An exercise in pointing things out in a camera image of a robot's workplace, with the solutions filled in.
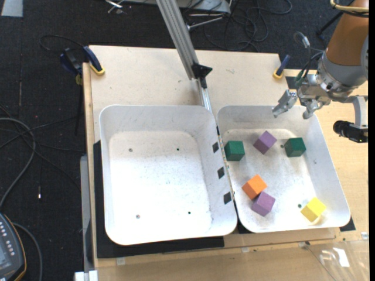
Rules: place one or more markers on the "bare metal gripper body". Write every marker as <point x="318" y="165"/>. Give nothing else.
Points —
<point x="315" y="90"/>

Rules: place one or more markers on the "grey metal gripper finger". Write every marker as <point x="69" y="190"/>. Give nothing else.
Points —
<point x="283" y="103"/>
<point x="310" y="109"/>

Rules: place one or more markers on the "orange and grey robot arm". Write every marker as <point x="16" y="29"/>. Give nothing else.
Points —
<point x="347" y="45"/>

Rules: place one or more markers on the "green cube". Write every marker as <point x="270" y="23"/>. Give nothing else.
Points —
<point x="234" y="150"/>
<point x="295" y="147"/>

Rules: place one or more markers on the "purple cube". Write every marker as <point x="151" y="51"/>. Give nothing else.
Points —
<point x="265" y="141"/>
<point x="263" y="203"/>

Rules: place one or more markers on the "white plastic tray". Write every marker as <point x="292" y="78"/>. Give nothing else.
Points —
<point x="159" y="174"/>
<point x="284" y="174"/>

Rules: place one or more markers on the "thin black and white rod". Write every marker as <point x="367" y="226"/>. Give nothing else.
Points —
<point x="225" y="157"/>

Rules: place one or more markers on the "orange cube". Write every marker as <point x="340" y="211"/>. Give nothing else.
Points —
<point x="254" y="186"/>

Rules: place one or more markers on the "yellow cube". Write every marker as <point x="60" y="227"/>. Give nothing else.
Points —
<point x="313" y="209"/>

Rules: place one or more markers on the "pale wood board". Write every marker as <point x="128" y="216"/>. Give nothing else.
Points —
<point x="152" y="78"/>

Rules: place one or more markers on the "black cylinder on white bracket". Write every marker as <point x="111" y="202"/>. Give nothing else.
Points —
<point x="353" y="124"/>

